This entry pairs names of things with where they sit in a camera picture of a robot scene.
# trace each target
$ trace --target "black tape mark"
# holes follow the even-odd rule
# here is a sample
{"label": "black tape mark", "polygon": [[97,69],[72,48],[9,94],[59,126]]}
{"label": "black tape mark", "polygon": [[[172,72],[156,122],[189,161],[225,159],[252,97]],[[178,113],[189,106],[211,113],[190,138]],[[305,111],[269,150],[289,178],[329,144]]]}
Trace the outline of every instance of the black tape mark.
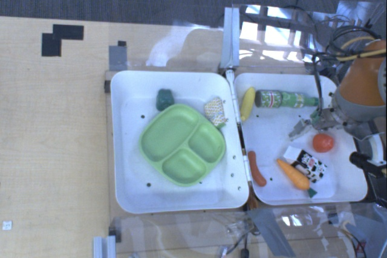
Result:
{"label": "black tape mark", "polygon": [[60,46],[62,42],[53,38],[52,33],[42,34],[42,56],[61,56]]}
{"label": "black tape mark", "polygon": [[53,35],[59,40],[83,40],[83,26],[54,24]]}
{"label": "black tape mark", "polygon": [[54,24],[53,33],[42,34],[42,56],[62,56],[62,39],[83,40],[83,26]]}
{"label": "black tape mark", "polygon": [[103,85],[105,90],[105,94],[110,94],[110,81],[105,80],[105,84]]}

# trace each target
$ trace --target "transparent plastic panel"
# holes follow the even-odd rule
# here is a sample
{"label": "transparent plastic panel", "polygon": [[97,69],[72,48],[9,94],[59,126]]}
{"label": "transparent plastic panel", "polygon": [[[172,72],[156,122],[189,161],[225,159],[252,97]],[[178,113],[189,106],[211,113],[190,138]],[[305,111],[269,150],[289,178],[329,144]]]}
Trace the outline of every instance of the transparent plastic panel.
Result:
{"label": "transparent plastic panel", "polygon": [[376,204],[150,214],[116,222],[117,257],[131,258],[241,257],[243,251],[265,258],[379,257],[387,238],[387,212]]}
{"label": "transparent plastic panel", "polygon": [[148,71],[217,72],[223,29],[205,25],[122,24],[110,27],[110,44],[127,44],[126,67]]}
{"label": "transparent plastic panel", "polygon": [[[281,4],[286,0],[235,0],[233,24],[239,25],[239,71],[310,73],[312,57],[324,53],[333,31],[341,26],[370,27],[384,12],[381,3],[340,1],[335,13],[305,11]],[[361,32],[351,37],[361,36]],[[354,43],[352,48],[360,46]],[[321,62],[324,67],[338,68],[340,62]]]}

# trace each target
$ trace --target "wooden table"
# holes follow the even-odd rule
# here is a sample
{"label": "wooden table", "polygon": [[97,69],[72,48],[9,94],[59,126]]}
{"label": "wooden table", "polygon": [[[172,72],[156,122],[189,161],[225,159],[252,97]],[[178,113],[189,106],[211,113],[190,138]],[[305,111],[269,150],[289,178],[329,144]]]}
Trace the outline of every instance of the wooden table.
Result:
{"label": "wooden table", "polygon": [[[83,25],[84,38],[62,40],[61,57],[42,57],[42,33],[52,33],[53,24]],[[0,221],[13,224],[0,231],[0,256],[92,257],[93,237],[107,236],[110,208],[116,207],[109,203],[103,87],[109,46],[126,41],[136,69],[166,65],[160,69],[215,72],[223,32],[5,17],[0,28]],[[319,239],[309,246],[314,242],[321,247]],[[300,253],[302,244],[291,243]],[[346,254],[340,239],[335,246],[337,254]],[[271,257],[263,241],[250,248],[250,257]],[[213,257],[216,249],[178,248],[165,255]]]}

